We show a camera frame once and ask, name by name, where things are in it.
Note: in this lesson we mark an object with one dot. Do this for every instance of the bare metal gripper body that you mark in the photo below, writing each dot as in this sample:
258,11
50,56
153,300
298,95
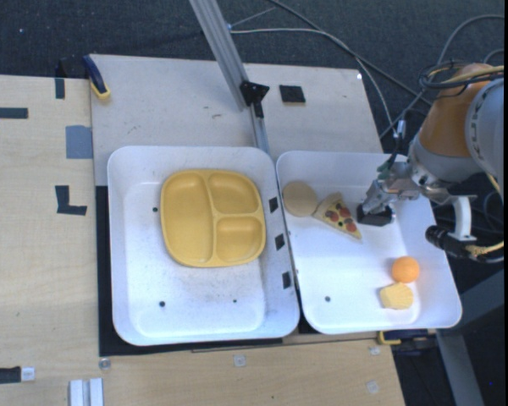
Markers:
400,180

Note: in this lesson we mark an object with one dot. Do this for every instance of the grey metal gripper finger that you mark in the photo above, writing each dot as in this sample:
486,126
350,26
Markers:
387,214
371,199

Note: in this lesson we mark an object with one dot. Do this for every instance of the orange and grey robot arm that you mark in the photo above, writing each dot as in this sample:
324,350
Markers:
448,121

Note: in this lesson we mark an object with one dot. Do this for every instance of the toy pizza slice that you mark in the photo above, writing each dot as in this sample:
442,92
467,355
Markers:
336,216

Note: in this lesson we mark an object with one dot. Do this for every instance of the orange ball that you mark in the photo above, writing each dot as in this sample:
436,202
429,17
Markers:
405,269

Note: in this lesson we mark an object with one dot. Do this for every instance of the tan round biscuit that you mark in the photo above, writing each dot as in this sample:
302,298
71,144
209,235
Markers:
299,199

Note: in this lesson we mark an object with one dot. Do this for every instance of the white plastic tray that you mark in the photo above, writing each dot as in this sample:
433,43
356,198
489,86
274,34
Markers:
343,277
203,303

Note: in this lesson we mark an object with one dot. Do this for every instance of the pale yellow toy cheese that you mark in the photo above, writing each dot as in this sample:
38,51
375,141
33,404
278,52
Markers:
396,297

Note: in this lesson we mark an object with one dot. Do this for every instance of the yellow divided plate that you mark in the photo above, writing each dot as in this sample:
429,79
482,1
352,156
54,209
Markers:
186,218

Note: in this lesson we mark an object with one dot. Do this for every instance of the pale flat board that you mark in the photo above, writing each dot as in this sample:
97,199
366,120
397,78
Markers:
173,100

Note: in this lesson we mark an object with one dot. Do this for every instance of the black cylinder on white bracket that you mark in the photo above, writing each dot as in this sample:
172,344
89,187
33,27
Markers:
451,239

